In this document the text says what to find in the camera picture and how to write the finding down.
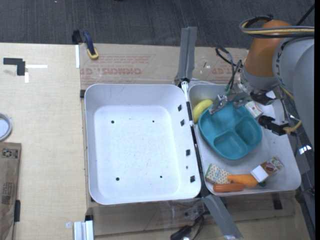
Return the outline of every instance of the blue plastic dish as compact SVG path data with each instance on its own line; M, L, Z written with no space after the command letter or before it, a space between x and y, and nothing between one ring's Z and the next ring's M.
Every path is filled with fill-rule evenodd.
M237 160L260 143L261 126L244 106L234 108L228 102L224 108L210 115L211 107L201 114L198 126L202 137L219 155Z

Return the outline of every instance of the yellow banana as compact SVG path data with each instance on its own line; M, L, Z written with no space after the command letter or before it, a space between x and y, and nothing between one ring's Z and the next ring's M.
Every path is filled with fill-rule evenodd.
M199 117L207 108L209 108L213 104L211 99L205 99L200 101L192 110L193 122L196 124L198 122Z

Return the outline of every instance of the gray carpet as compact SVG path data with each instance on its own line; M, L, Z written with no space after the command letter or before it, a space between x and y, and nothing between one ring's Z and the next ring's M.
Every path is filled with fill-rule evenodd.
M292 25L315 0L0 0L0 42L71 44L73 30L93 42L179 46L196 26L197 46L249 48L238 24L272 14ZM314 11L303 25L315 25Z

